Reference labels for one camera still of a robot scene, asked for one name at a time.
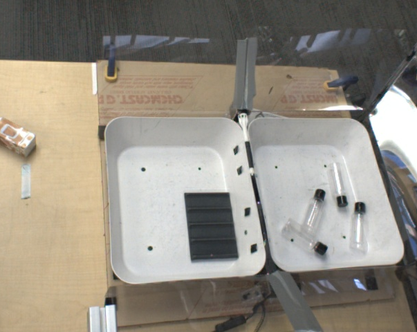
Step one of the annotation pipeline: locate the white plastic tray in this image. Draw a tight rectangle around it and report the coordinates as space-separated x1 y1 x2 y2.
248 117 405 273
104 116 267 285

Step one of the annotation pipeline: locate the brown cardboard board red print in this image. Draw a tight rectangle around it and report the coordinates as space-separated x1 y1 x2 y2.
96 59 396 327

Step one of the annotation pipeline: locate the black ribbed rectangular holder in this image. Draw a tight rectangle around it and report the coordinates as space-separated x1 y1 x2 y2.
183 192 239 262

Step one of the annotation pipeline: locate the clear plastic bottle black cap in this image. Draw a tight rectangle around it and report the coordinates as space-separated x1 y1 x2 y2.
303 188 326 234
349 201 369 254
281 218 328 257
326 162 349 208

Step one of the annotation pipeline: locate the brown and white carton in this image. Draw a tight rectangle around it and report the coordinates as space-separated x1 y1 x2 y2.
0 116 37 158

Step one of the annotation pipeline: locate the black block with thin wires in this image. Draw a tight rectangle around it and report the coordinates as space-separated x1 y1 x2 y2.
214 315 248 332

